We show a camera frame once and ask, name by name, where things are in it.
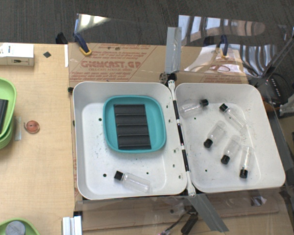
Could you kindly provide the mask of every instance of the gray carpet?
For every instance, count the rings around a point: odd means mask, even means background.
[[[124,33],[120,26],[123,34],[117,32],[119,40],[138,44],[152,39],[153,44],[164,45],[166,27],[177,26],[178,15],[294,26],[294,0],[0,0],[0,42],[54,44],[59,32],[72,42],[77,13],[163,26],[148,37],[130,30]],[[109,37],[101,36],[102,41]],[[92,36],[86,39],[95,40]],[[294,47],[288,57],[290,61],[277,71],[290,87],[294,82]]]

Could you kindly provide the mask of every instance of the clear vial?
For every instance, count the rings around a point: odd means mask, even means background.
[[[235,109],[228,107],[226,104],[222,104],[219,109],[224,112],[227,119],[239,130],[241,131],[246,127],[246,121],[240,114],[238,114]]]
[[[186,101],[184,105],[179,108],[179,112],[183,117],[194,115],[209,104],[207,99],[200,100],[199,103],[193,101]]]
[[[227,165],[230,158],[233,158],[241,148],[241,138],[237,135],[233,135],[229,142],[227,143],[224,151],[223,157],[221,158],[221,163]]]
[[[150,181],[131,173],[122,173],[117,171],[114,178],[119,180],[125,188],[130,190],[137,190],[142,192],[148,192],[150,190]]]
[[[221,120],[219,120],[215,126],[211,129],[211,131],[207,135],[207,139],[204,142],[204,146],[206,148],[210,148],[212,144],[216,144],[219,142],[219,140],[222,139],[222,137],[225,135],[225,123]]]
[[[20,221],[12,221],[6,226],[5,235],[25,235],[25,225]]]
[[[250,171],[253,161],[253,148],[250,146],[244,146],[241,158],[241,171],[240,177],[247,178],[248,172]]]

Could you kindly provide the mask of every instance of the white plastic tray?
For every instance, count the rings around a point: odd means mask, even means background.
[[[161,105],[167,140],[158,151],[120,153],[109,148],[103,131],[103,105],[116,95],[145,95]],[[159,83],[82,82],[73,90],[77,186],[87,199],[175,195],[186,188],[186,172],[178,138],[172,97]],[[151,192],[127,190],[116,182],[116,171],[150,180]]]
[[[175,90],[177,104],[185,99],[207,99],[209,105],[196,116],[181,117],[182,131],[188,154],[191,178],[202,192],[225,192],[245,189],[280,187],[285,172],[274,141],[270,123],[259,91],[247,84],[184,83]],[[247,132],[240,133],[225,118],[219,106],[226,103],[247,121]],[[226,137],[209,150],[203,145],[208,132],[218,121],[227,126]],[[254,149],[255,161],[247,179],[239,177],[241,154],[228,165],[220,162],[223,150],[232,135],[242,137],[242,145]]]

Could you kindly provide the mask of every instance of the red round object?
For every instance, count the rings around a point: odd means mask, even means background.
[[[31,134],[35,134],[37,132],[39,132],[39,123],[34,121],[34,120],[31,120],[31,121],[28,121],[26,126],[25,126],[25,129],[31,133]]]

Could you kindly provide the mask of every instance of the wooden table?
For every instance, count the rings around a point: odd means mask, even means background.
[[[59,235],[74,211],[68,67],[64,45],[35,44],[34,53],[34,67],[0,66],[17,90],[14,116],[40,124],[37,134],[22,128],[22,139],[13,135],[0,150],[0,222],[22,217],[41,235]]]

